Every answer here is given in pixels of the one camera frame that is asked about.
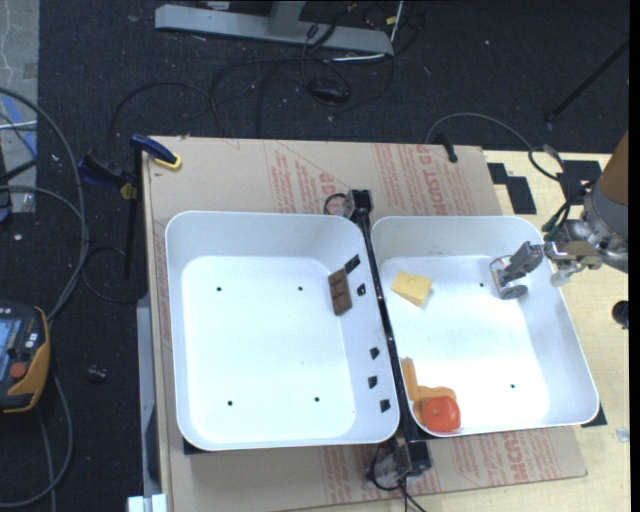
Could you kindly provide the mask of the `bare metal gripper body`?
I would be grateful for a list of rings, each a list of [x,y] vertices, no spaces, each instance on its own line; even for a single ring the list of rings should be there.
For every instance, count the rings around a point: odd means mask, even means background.
[[[566,220],[544,235],[545,253],[559,268],[609,266],[627,273],[629,268],[628,240],[600,221]]]

